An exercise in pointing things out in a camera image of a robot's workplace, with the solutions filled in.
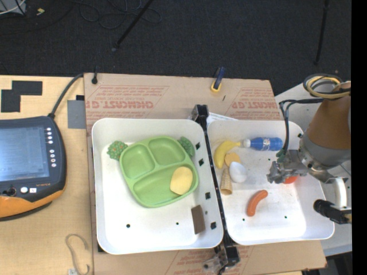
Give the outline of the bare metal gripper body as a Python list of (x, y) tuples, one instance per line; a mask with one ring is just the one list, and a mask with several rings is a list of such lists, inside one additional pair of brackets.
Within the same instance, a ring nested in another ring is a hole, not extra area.
[(328, 172), (328, 169), (331, 169), (330, 166), (320, 163), (307, 151), (280, 150), (276, 157), (275, 164), (279, 166), (283, 174), (286, 170), (295, 169), (299, 171), (299, 176), (309, 174), (322, 183), (332, 183), (336, 179), (336, 176)]

